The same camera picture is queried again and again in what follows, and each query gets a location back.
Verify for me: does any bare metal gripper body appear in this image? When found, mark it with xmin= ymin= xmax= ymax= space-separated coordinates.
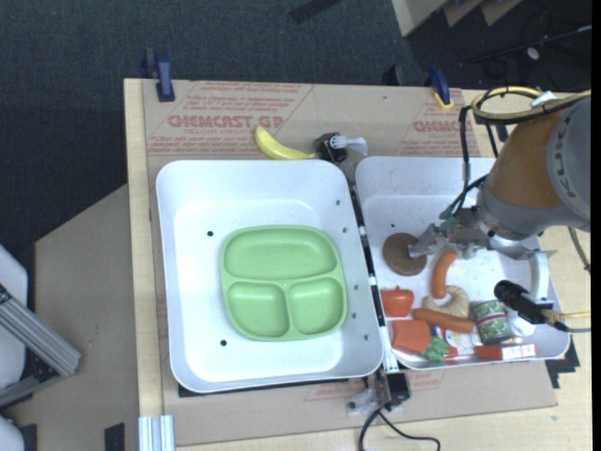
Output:
xmin=439 ymin=207 xmax=503 ymax=258

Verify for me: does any brown round biscuit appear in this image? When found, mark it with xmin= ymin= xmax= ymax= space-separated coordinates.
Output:
xmin=381 ymin=232 xmax=428 ymax=277

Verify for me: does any orange sausage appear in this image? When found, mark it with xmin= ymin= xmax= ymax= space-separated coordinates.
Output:
xmin=411 ymin=307 xmax=476 ymax=334
xmin=430 ymin=250 xmax=459 ymax=300

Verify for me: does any beige doughnut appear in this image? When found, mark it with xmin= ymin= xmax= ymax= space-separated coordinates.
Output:
xmin=421 ymin=285 xmax=470 ymax=321

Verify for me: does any thin black and white rod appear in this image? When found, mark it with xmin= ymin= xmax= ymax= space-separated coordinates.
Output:
xmin=329 ymin=134 xmax=400 ymax=373

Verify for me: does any white plastic tray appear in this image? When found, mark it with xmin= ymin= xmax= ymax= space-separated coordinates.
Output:
xmin=354 ymin=155 xmax=572 ymax=371
xmin=155 ymin=159 xmax=385 ymax=394

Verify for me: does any orange toy pepper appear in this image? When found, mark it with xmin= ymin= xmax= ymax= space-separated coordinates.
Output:
xmin=379 ymin=285 xmax=415 ymax=318

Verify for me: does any green and white can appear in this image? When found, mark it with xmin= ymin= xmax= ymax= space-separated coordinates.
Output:
xmin=470 ymin=299 xmax=510 ymax=345

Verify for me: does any white packet with red print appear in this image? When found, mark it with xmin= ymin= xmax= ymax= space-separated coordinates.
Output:
xmin=430 ymin=325 xmax=485 ymax=361

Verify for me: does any orange carrot with green top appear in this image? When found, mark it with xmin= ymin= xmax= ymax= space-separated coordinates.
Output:
xmin=391 ymin=319 xmax=451 ymax=364

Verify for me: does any orange and white carton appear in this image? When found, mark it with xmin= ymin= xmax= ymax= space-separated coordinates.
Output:
xmin=474 ymin=343 xmax=538 ymax=362

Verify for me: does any green divided plate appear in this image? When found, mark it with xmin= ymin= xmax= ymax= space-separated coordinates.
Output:
xmin=219 ymin=225 xmax=349 ymax=343

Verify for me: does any yellow banana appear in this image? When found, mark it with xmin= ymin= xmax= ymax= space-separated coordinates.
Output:
xmin=254 ymin=125 xmax=317 ymax=161

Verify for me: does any brown cardboard board, red print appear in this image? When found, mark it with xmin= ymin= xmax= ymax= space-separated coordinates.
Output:
xmin=140 ymin=80 xmax=560 ymax=434

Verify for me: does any black cylinder on white bracket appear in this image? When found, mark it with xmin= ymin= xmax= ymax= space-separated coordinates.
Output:
xmin=492 ymin=249 xmax=558 ymax=326

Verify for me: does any black block with thin wires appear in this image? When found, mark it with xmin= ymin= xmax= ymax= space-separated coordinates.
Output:
xmin=375 ymin=371 xmax=413 ymax=411
xmin=313 ymin=132 xmax=349 ymax=163

